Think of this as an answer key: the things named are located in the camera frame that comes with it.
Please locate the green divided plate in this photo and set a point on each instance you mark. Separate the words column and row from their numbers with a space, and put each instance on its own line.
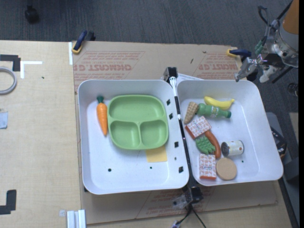
column 135, row 108

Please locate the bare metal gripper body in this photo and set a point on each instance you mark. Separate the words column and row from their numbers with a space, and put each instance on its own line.
column 276, row 59

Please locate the thin black and white rod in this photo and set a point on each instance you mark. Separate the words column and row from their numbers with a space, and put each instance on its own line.
column 177, row 108

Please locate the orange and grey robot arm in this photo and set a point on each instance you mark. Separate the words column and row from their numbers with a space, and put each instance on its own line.
column 291, row 18

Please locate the white paper sheet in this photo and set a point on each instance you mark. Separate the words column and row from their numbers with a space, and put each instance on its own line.
column 188, row 77

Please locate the tan round biscuit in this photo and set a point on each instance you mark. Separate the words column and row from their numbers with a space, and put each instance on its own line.
column 226, row 169

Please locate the black cylinder on white bracket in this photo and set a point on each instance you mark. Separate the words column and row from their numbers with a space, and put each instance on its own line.
column 264, row 75

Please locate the orange and white carton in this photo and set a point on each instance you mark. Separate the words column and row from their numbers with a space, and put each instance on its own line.
column 207, row 166
column 198, row 126

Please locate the yellow flat cheese slice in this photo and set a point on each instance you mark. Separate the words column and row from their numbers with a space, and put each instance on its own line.
column 156, row 156

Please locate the orange carrot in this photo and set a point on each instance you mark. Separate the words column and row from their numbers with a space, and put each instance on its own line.
column 102, row 117

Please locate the green bottle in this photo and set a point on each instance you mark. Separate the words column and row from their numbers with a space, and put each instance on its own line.
column 211, row 110

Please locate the orange sausage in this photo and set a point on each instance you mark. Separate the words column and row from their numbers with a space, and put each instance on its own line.
column 215, row 142

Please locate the yellow banana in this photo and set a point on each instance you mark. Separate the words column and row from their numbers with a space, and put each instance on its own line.
column 217, row 102

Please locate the white can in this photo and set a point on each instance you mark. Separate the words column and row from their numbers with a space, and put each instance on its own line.
column 235, row 148

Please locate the green ridged toy vegetable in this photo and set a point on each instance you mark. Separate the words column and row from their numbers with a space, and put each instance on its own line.
column 204, row 145

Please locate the brown cardboard board red print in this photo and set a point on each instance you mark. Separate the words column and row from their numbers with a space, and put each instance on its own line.
column 142, row 58

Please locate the white plastic tray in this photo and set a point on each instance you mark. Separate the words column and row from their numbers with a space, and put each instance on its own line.
column 133, row 174
column 256, row 132

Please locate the tan waffle cone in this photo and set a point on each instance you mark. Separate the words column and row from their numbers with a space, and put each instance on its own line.
column 190, row 111

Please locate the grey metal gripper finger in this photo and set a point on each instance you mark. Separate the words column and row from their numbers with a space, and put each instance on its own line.
column 252, row 61
column 242, row 73

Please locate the white tape roll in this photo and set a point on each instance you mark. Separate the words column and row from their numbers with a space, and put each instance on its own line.
column 13, row 82

